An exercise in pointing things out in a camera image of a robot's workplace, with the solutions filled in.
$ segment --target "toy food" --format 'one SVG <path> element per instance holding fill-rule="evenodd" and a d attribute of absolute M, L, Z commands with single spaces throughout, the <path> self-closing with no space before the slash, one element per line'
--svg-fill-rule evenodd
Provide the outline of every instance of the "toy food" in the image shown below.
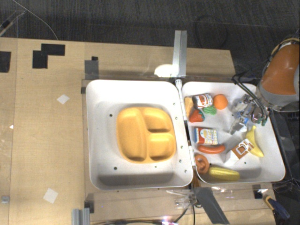
<path fill-rule="evenodd" d="M 214 129 L 195 127 L 194 129 L 195 143 L 200 145 L 217 145 L 218 135 Z"/>
<path fill-rule="evenodd" d="M 203 112 L 205 112 L 207 114 L 210 114 L 210 115 L 213 115 L 213 116 L 217 114 L 217 110 L 214 106 L 203 108 Z"/>
<path fill-rule="evenodd" d="M 235 164 L 243 156 L 247 155 L 253 148 L 254 146 L 248 139 L 243 140 L 226 154 L 225 164 Z"/>
<path fill-rule="evenodd" d="M 222 167 L 211 166 L 208 173 L 211 177 L 221 180 L 237 181 L 240 179 L 239 172 Z"/>
<path fill-rule="evenodd" d="M 213 104 L 212 97 L 208 93 L 193 96 L 192 100 L 194 102 L 194 108 L 195 109 L 209 107 L 209 106 L 212 106 L 212 104 Z"/>
<path fill-rule="evenodd" d="M 205 116 L 203 112 L 201 112 L 198 109 L 194 110 L 191 116 L 189 117 L 190 122 L 203 122 L 204 120 L 205 120 Z"/>
<path fill-rule="evenodd" d="M 205 174 L 207 173 L 210 164 L 207 160 L 207 158 L 201 154 L 197 154 L 195 156 L 195 162 L 196 162 L 196 166 L 197 166 L 197 172 L 199 174 Z"/>
<path fill-rule="evenodd" d="M 198 147 L 198 150 L 200 152 L 207 153 L 207 154 L 218 154 L 225 151 L 225 146 L 219 145 L 214 147 L 207 147 L 207 146 L 200 145 Z"/>
<path fill-rule="evenodd" d="M 190 113 L 191 113 L 191 110 L 193 108 L 193 100 L 191 97 L 185 97 L 184 98 L 184 105 L 186 107 L 186 113 L 187 113 L 187 116 L 189 117 Z"/>
<path fill-rule="evenodd" d="M 228 100 L 223 94 L 218 94 L 214 97 L 213 104 L 215 108 L 222 110 L 227 107 Z"/>
<path fill-rule="evenodd" d="M 263 155 L 263 152 L 262 150 L 258 147 L 258 145 L 256 144 L 255 142 L 255 134 L 254 134 L 254 131 L 256 129 L 256 126 L 253 126 L 251 128 L 251 130 L 249 132 L 246 133 L 246 138 L 252 143 L 252 145 L 254 146 L 254 148 L 252 150 L 250 150 L 250 152 L 257 156 L 257 157 L 260 157 L 262 158 L 264 155 Z"/>

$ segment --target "toy orange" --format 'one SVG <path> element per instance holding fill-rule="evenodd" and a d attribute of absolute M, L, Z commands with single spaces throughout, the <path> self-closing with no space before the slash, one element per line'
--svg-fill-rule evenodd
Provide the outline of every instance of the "toy orange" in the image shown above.
<path fill-rule="evenodd" d="M 223 94 L 218 94 L 214 97 L 214 107 L 222 110 L 228 105 L 228 100 Z"/>

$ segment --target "yellow banana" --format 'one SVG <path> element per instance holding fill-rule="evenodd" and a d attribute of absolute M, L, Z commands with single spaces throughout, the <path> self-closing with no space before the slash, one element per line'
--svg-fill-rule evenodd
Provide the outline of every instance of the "yellow banana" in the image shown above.
<path fill-rule="evenodd" d="M 257 157 L 260 157 L 262 158 L 264 155 L 263 155 L 263 152 L 262 150 L 259 148 L 259 146 L 256 144 L 256 141 L 255 141 L 255 134 L 254 134 L 254 131 L 256 129 L 256 126 L 253 126 L 251 128 L 251 130 L 249 132 L 247 132 L 246 134 L 246 138 L 252 143 L 252 145 L 254 146 L 254 148 L 250 151 L 253 155 L 257 156 Z"/>
<path fill-rule="evenodd" d="M 208 170 L 208 174 L 211 177 L 226 180 L 226 181 L 237 181 L 240 179 L 240 173 L 227 168 L 212 166 Z"/>

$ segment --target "yellow plate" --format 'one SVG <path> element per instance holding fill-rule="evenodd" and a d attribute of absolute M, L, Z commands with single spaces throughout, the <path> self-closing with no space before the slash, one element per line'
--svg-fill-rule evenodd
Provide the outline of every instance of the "yellow plate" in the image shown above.
<path fill-rule="evenodd" d="M 133 163 L 155 163 L 176 152 L 170 116 L 153 107 L 130 107 L 117 117 L 117 141 L 122 156 Z"/>

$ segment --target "wooden table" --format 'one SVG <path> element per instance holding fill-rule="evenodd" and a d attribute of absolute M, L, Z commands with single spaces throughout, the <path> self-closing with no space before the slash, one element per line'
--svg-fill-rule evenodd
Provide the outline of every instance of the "wooden table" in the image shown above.
<path fill-rule="evenodd" d="M 33 50 L 40 51 L 42 43 L 64 44 L 65 56 L 48 56 L 48 69 L 33 69 Z M 85 200 L 80 93 L 84 61 L 99 57 L 101 73 L 147 75 L 172 63 L 173 48 L 0 38 L 0 51 L 12 52 L 9 73 L 0 73 L 0 195 L 10 196 L 9 204 L 0 204 L 0 224 L 71 224 L 72 209 L 82 209 Z M 230 52 L 188 49 L 187 74 L 231 77 Z M 61 104 L 61 95 L 70 99 Z M 270 184 L 263 187 L 274 195 Z M 43 199 L 49 188 L 58 193 L 54 203 Z M 251 195 L 251 186 L 242 190 L 249 194 L 233 201 L 219 198 L 231 224 L 275 224 L 271 210 Z M 141 209 L 155 209 L 145 206 Z M 210 224 L 203 209 L 196 212 L 197 224 Z M 181 224 L 191 224 L 190 213 Z"/>

